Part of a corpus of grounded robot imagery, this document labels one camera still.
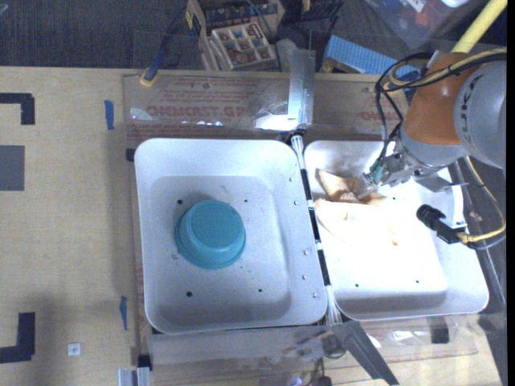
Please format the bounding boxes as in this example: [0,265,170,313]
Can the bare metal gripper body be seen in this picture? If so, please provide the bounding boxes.
[360,151,448,188]

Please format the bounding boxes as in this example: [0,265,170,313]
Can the beige crumpled cloth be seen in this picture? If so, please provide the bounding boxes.
[313,167,404,249]

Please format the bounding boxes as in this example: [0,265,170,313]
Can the white plastic tray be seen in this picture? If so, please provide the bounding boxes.
[133,137,329,335]
[303,139,491,322]

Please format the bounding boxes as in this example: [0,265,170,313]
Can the teal bowl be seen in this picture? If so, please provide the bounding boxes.
[174,199,248,271]

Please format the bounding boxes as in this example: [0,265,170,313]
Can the brown cardboard board red print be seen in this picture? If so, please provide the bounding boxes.
[122,74,480,366]

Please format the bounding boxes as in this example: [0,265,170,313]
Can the black cylinder on white bracket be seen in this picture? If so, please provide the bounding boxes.
[415,183,468,245]

